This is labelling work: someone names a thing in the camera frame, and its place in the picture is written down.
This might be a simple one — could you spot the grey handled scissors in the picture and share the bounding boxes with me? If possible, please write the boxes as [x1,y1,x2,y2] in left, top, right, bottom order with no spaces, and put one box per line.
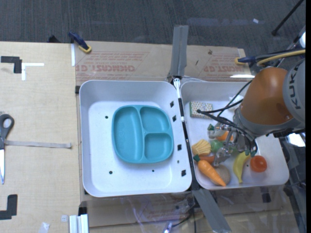
[0,113,16,185]

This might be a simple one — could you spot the yellow ridged toy cupcake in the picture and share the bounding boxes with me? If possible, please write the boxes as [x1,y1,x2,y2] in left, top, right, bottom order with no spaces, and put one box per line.
[191,139,212,157]

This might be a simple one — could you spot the orange toy tomato half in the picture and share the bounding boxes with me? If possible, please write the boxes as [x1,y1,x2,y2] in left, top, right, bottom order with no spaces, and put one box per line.
[250,150,268,173]

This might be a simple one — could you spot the blue divided plate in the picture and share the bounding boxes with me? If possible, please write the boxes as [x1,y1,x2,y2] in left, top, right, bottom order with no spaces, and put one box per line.
[111,104,174,165]

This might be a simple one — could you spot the beige round toy bread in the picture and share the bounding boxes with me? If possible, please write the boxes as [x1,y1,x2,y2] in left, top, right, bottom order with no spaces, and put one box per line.
[213,164,232,185]

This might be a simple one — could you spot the green round toy fruit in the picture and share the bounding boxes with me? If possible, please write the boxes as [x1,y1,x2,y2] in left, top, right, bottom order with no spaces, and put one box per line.
[209,139,225,153]

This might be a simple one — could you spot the orange toy carrot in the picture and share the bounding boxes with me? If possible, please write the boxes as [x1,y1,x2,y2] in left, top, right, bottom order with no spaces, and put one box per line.
[197,159,227,187]
[193,154,216,165]

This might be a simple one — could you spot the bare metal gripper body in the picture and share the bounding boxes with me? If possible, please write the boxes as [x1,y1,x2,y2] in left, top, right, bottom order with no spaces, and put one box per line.
[220,124,258,155]

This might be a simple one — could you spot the white crumpled packet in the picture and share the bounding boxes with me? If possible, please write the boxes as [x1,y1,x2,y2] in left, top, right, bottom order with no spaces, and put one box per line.
[228,94,244,104]

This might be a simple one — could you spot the yellow banana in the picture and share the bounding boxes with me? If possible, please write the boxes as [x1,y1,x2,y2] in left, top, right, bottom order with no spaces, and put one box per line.
[232,150,252,184]

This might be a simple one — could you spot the orange round toy fruit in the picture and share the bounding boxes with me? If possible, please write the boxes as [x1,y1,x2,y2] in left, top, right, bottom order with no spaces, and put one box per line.
[217,130,234,142]

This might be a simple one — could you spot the brown cardboard board red print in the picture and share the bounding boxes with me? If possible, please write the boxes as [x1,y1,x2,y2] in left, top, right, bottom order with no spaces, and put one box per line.
[74,41,294,228]

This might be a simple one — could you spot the white plastic tray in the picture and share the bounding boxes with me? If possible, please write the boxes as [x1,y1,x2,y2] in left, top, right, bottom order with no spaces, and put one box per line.
[180,81,291,191]
[79,80,193,198]

